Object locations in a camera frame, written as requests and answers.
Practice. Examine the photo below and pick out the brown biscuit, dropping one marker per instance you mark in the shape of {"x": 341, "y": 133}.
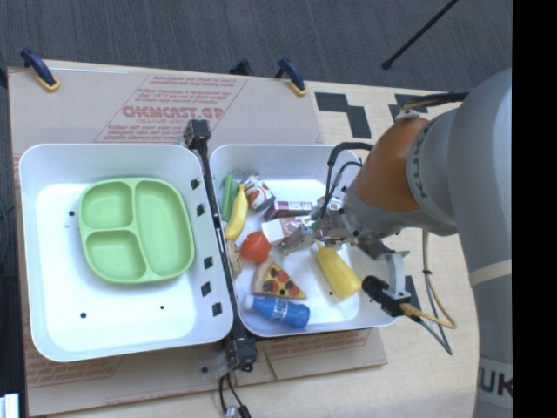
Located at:
{"x": 235, "y": 257}

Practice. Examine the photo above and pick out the black cylinder on white bracket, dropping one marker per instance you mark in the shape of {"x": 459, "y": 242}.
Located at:
{"x": 387, "y": 292}

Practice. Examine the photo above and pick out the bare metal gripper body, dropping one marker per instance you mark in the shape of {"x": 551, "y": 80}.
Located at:
{"x": 336, "y": 227}

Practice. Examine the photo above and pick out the red and white can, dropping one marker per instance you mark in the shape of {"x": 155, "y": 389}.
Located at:
{"x": 257, "y": 193}

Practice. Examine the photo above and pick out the thin black and white rod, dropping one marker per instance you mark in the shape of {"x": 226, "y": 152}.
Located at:
{"x": 216, "y": 216}

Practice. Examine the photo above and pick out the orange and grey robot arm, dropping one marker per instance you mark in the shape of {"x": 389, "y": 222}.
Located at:
{"x": 461, "y": 177}

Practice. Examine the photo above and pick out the white and brown carton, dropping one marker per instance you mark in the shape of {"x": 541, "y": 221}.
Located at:
{"x": 275, "y": 230}

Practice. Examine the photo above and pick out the yellow banana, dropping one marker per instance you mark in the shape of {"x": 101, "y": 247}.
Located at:
{"x": 237, "y": 216}

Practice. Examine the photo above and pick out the slice of pizza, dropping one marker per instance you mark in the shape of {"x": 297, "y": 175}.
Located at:
{"x": 278, "y": 282}

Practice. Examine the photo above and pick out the brown cardboard board red print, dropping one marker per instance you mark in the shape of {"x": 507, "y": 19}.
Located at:
{"x": 130, "y": 107}

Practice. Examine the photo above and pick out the green divided plate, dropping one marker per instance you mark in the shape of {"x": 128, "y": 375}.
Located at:
{"x": 137, "y": 229}

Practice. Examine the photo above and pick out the red toy pepper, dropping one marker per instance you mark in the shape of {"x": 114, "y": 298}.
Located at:
{"x": 255, "y": 247}

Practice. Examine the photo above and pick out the dark red carton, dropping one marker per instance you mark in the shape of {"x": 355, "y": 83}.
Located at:
{"x": 289, "y": 208}

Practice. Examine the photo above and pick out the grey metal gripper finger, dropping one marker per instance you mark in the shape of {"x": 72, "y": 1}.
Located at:
{"x": 321, "y": 237}
{"x": 295, "y": 238}

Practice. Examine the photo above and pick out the yellow mustard bottle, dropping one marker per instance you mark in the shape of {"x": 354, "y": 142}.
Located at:
{"x": 339, "y": 274}

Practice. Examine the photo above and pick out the black tripod leg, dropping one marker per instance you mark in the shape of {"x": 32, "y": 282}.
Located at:
{"x": 435, "y": 18}

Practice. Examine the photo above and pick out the green toy bean pod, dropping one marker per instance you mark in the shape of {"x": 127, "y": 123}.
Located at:
{"x": 227, "y": 198}

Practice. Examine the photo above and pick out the blue plastic bottle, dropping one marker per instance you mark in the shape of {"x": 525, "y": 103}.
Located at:
{"x": 278, "y": 311}

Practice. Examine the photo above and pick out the white plastic tray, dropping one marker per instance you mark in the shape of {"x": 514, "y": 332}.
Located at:
{"x": 122, "y": 320}
{"x": 313, "y": 163}

